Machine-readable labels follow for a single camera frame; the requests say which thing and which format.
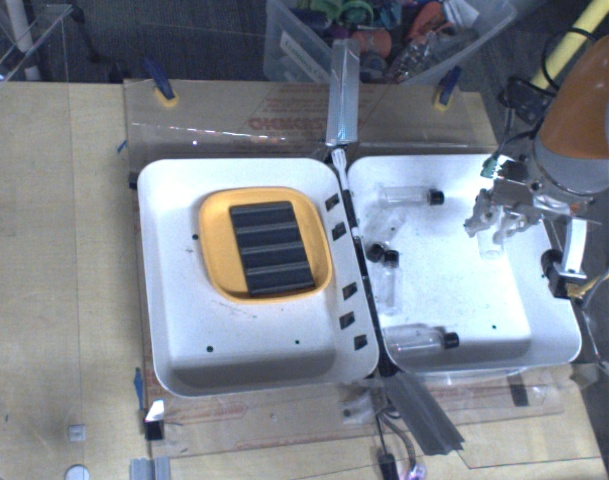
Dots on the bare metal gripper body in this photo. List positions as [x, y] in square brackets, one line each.
[516, 193]

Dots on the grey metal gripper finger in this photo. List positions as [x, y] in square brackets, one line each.
[484, 215]
[515, 222]

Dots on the clear plastic bottle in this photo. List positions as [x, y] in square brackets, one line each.
[419, 340]
[409, 196]
[376, 252]
[489, 248]
[391, 283]

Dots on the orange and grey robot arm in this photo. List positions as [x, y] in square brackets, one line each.
[576, 118]

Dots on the clear plastic bottle, black cap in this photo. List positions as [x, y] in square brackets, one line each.
[376, 252]
[409, 196]
[419, 340]
[391, 283]

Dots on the white plastic tray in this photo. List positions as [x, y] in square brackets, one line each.
[184, 293]
[459, 293]

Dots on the black ribbed block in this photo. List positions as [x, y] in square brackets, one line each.
[271, 248]

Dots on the yellow plate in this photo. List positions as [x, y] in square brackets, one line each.
[216, 248]

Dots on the black cylinder on white bracket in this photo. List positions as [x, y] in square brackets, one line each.
[575, 245]

